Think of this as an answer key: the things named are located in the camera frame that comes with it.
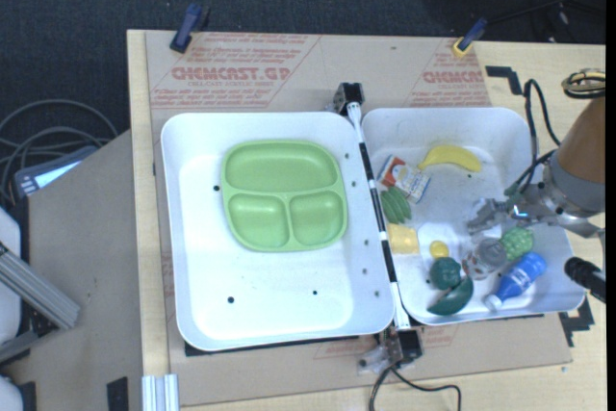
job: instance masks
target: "blue clamp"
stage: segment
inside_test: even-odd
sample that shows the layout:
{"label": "blue clamp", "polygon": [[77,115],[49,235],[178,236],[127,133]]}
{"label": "blue clamp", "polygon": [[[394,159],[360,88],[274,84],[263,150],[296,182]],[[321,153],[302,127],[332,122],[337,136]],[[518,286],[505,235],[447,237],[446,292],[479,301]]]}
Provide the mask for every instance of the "blue clamp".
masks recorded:
{"label": "blue clamp", "polygon": [[471,49],[471,44],[476,39],[480,39],[485,32],[485,27],[488,25],[488,21],[485,17],[481,17],[478,22],[475,23],[473,28],[464,37],[460,37],[451,48],[453,55],[460,59],[464,57]]}
{"label": "blue clamp", "polygon": [[186,49],[189,47],[191,40],[191,31],[196,26],[196,23],[199,22],[199,18],[201,17],[201,6],[197,4],[190,4],[186,9],[186,13],[184,14],[184,21],[182,22],[182,27],[178,30],[173,37],[173,41],[169,48],[171,50],[175,50],[176,52],[185,53]]}

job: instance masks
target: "blue bottle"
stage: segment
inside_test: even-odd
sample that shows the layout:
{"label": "blue bottle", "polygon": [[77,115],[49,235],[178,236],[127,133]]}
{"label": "blue bottle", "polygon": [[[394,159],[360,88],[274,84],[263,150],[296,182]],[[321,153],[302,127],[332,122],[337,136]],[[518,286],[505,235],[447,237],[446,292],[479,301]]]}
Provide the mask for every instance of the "blue bottle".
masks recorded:
{"label": "blue bottle", "polygon": [[490,310],[499,310],[502,303],[525,292],[535,279],[546,271],[546,261],[535,252],[524,254],[520,261],[500,280],[496,293],[488,295],[484,303]]}

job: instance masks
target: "white bottle cap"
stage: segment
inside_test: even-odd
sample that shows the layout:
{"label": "white bottle cap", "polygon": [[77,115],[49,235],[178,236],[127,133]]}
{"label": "white bottle cap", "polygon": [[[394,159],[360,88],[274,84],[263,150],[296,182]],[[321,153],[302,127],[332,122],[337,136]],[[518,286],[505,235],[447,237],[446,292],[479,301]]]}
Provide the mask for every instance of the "white bottle cap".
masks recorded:
{"label": "white bottle cap", "polygon": [[502,307],[502,300],[496,295],[486,296],[483,302],[493,312],[496,312]]}

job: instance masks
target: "yellow banana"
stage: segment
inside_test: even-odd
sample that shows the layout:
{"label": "yellow banana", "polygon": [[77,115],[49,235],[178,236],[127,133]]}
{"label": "yellow banana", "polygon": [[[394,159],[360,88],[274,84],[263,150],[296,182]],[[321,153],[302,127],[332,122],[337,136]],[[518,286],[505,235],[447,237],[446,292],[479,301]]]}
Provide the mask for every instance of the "yellow banana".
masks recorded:
{"label": "yellow banana", "polygon": [[481,171],[481,162],[473,151],[451,144],[441,144],[432,147],[425,155],[425,158],[423,158],[423,161],[417,165],[417,168],[424,169],[428,165],[439,165],[441,163],[459,165],[468,171]]}

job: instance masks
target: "green plate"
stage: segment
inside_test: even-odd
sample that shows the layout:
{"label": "green plate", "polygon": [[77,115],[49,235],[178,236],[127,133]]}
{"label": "green plate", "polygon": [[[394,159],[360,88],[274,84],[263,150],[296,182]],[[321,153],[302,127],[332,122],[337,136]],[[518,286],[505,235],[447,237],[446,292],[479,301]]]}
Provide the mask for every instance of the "green plate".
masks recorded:
{"label": "green plate", "polygon": [[222,197],[236,239],[267,252],[323,248],[347,229],[336,159],[309,141],[250,141],[222,162]]}

